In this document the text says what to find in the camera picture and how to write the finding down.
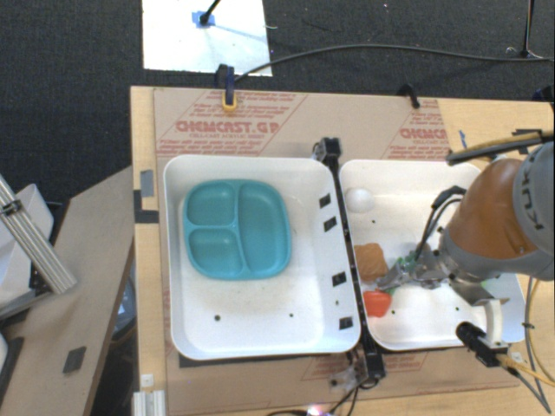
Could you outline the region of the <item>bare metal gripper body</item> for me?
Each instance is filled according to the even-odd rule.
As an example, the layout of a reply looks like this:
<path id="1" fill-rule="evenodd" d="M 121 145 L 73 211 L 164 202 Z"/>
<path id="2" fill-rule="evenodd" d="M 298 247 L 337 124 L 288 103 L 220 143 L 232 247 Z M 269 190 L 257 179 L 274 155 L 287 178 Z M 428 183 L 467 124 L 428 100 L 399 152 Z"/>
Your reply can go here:
<path id="1" fill-rule="evenodd" d="M 456 278 L 456 275 L 449 269 L 444 254 L 439 250 L 431 250 L 428 246 L 423 250 L 411 251 L 408 255 L 407 266 L 410 273 L 410 282 L 413 283 L 417 283 L 414 280 L 416 276 L 424 276 L 425 274 L 442 276 L 442 283 Z"/>

